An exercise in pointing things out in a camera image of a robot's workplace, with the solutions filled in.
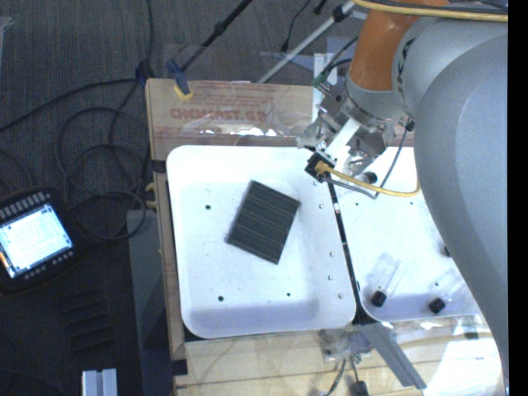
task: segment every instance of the yellow cable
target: yellow cable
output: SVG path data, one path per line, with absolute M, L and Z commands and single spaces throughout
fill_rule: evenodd
M 414 15 L 422 17 L 449 17 L 452 19 L 464 19 L 469 21 L 495 21 L 508 22 L 508 15 L 494 13 L 457 12 L 451 10 L 424 9 L 419 7 L 395 7 L 383 3 L 366 2 L 364 0 L 352 0 L 359 6 L 368 9 L 380 10 L 382 12 L 400 13 L 402 15 Z
M 344 179 L 345 181 L 349 181 L 349 182 L 355 183 L 358 186 L 362 186 L 366 189 L 370 189 L 371 191 L 376 191 L 376 192 L 379 192 L 380 194 L 385 194 L 385 195 L 390 195 L 390 196 L 402 196 L 402 197 L 416 196 L 420 193 L 420 190 L 421 190 L 418 179 L 416 180 L 416 189 L 412 192 L 392 191 L 390 189 L 380 188 L 379 186 L 371 185 L 370 183 L 366 181 L 360 181 L 359 179 L 356 179 L 355 177 L 348 176 L 344 173 L 338 172 L 337 170 L 332 169 L 330 166 L 328 166 L 324 162 L 318 162 L 315 165 L 315 171 L 319 174 L 328 172 L 328 173 L 331 173 L 332 175 L 340 177 L 341 179 Z

